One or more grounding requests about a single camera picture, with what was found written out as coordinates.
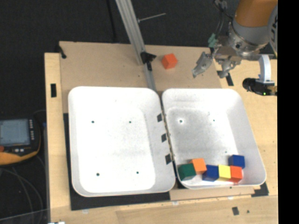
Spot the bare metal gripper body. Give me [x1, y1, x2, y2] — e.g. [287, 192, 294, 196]
[212, 29, 267, 65]

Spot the orange cube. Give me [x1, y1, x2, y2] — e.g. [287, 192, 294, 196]
[229, 165, 244, 184]
[161, 53, 178, 70]
[190, 158, 208, 175]

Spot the white plastic tray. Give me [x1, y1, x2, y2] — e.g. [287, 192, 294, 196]
[67, 85, 177, 198]
[161, 87, 267, 190]

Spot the blue cube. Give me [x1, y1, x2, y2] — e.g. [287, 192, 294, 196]
[201, 164, 221, 182]
[228, 154, 246, 169]

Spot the brown cardboard board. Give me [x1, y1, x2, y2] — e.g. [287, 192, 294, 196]
[58, 40, 256, 202]

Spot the yellow cube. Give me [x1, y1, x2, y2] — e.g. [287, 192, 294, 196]
[217, 164, 232, 182]

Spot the green cube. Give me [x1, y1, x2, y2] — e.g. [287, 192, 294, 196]
[177, 163, 197, 182]

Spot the black cylinder on white bracket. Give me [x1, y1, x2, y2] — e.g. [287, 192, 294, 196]
[242, 54, 278, 97]

